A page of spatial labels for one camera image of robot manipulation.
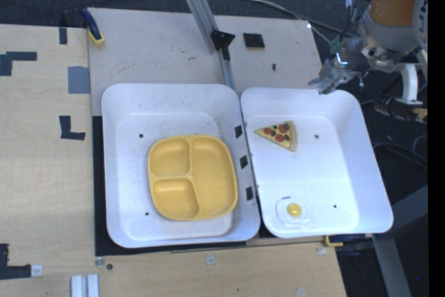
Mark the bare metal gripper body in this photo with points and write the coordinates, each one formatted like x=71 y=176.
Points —
x=358 y=55

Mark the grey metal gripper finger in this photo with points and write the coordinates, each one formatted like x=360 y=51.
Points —
x=325 y=74
x=335 y=81

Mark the toy pizza slice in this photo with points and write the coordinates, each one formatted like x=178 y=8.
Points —
x=281 y=135

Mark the white plastic tray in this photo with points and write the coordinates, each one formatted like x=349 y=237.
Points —
x=132 y=167
x=330 y=177

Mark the toy fried egg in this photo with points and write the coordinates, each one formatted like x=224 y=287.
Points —
x=294 y=210

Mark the yellow divided plate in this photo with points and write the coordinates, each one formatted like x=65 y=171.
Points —
x=208 y=170

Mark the black cylinder on white bracket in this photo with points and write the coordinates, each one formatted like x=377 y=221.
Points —
x=410 y=83

